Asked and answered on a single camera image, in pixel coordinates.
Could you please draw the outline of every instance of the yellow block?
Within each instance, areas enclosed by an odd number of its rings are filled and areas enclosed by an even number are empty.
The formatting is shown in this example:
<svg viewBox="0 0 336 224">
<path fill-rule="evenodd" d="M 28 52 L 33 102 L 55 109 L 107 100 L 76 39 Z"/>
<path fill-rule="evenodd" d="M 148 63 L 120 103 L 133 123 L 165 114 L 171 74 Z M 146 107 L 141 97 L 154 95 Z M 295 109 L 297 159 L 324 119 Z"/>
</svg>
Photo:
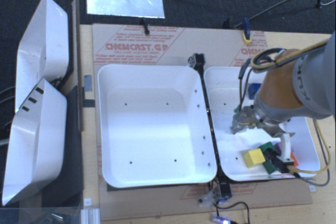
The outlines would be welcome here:
<svg viewBox="0 0 336 224">
<path fill-rule="evenodd" d="M 243 155 L 243 158 L 244 158 L 247 168 L 257 166 L 266 161 L 261 149 L 259 148 L 257 148 L 256 150 L 246 152 Z"/>
</svg>

